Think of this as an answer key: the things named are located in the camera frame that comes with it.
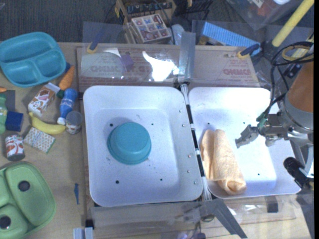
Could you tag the brown cardboard board red print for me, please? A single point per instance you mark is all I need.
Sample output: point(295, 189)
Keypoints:
point(214, 68)

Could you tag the orange towel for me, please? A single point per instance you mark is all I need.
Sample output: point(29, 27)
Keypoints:
point(219, 158)

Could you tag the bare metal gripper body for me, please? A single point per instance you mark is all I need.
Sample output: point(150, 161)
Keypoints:
point(274, 127)

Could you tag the blue divided plate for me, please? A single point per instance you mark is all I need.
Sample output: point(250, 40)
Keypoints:
point(30, 58)

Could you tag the green bottle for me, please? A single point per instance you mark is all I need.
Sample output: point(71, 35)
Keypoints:
point(2, 116)

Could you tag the red and white can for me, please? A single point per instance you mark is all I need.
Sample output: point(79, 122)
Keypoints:
point(15, 148)

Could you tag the green divided plate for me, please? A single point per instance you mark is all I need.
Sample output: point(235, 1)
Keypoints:
point(30, 195)

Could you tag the white patterned packet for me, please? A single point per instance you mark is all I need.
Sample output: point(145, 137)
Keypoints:
point(38, 140)

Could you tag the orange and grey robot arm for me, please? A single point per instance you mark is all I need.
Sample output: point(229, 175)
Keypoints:
point(301, 88)

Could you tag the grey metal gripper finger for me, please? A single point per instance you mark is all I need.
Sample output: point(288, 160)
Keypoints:
point(270, 141)
point(246, 134)

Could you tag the orange carrot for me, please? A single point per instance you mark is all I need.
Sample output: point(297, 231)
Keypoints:
point(67, 80)

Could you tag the white plastic tray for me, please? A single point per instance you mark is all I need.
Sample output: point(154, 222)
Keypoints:
point(164, 143)
point(259, 158)

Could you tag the white and brown carton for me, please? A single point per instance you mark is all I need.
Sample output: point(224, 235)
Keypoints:
point(42, 101)

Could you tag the blue bottle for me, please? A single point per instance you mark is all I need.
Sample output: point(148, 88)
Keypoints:
point(67, 103)

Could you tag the blue cube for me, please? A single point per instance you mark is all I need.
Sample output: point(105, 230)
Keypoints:
point(14, 121)

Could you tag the black cylinder on white bracket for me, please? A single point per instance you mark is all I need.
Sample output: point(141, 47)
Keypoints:
point(297, 173)

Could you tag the yellow banana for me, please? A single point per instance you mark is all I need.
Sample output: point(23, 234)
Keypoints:
point(47, 128)

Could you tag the blue bowl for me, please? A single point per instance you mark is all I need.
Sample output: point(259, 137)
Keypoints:
point(129, 143)

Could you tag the grey can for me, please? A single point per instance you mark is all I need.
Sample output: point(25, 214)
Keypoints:
point(73, 122)

